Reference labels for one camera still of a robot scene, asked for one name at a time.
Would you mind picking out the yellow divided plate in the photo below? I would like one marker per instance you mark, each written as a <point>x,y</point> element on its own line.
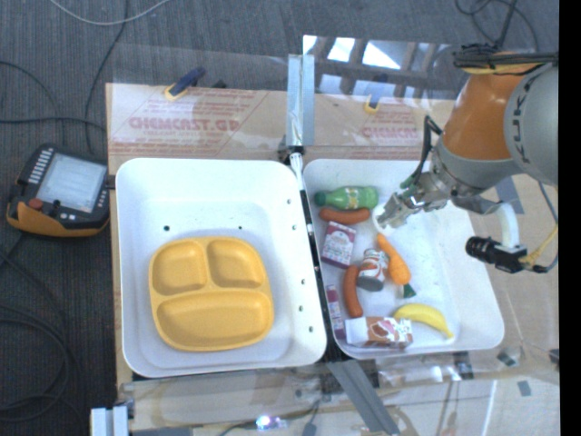
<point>211,293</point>

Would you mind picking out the orange and white can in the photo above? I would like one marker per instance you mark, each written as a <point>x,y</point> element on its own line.
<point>373,268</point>

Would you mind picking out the small pink packet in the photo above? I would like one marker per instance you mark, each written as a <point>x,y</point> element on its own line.
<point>335,309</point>

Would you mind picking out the black cylinder on white bracket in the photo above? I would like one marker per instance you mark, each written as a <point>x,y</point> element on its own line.
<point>497,250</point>

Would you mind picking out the brown and white carton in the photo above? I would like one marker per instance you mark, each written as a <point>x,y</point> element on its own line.
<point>379,332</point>

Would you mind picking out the green plastic bottle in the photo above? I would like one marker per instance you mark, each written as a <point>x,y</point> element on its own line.
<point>351,197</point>

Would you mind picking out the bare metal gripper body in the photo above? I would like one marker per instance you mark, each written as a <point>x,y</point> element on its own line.
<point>426,193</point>

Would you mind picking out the white plastic tray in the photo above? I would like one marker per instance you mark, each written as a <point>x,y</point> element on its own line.
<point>204,189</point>
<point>454,261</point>

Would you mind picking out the pink and white carton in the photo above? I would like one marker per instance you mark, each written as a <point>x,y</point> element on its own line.
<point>338,244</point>

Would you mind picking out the orange-red toy sausage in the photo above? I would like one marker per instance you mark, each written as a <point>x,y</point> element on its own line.
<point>345,215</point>
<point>351,293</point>

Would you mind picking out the yellow banana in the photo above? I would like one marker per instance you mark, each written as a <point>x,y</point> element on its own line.
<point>426,316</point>

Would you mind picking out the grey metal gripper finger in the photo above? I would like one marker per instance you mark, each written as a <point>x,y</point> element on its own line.
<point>399,218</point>
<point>394,205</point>

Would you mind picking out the orange toy carrot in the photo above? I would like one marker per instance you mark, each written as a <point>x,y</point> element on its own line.
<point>396,264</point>

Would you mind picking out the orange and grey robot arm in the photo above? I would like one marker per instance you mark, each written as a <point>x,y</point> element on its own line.
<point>481,121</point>

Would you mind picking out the brown cardboard board red print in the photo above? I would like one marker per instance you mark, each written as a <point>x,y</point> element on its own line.
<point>204,121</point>

